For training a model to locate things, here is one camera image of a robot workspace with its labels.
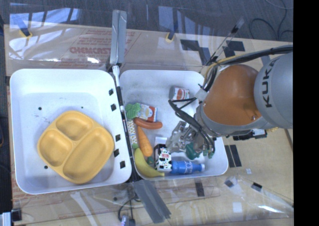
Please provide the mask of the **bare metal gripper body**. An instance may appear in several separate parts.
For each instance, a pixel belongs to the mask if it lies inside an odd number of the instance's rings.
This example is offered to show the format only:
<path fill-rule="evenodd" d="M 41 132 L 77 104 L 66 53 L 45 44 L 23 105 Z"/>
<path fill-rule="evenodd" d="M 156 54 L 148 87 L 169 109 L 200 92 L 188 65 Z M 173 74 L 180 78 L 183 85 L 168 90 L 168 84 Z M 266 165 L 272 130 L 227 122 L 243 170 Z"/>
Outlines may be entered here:
<path fill-rule="evenodd" d="M 203 128 L 196 130 L 190 124 L 180 121 L 173 133 L 178 134 L 178 142 L 191 142 L 191 150 L 186 155 L 214 155 L 214 137 L 209 136 Z"/>

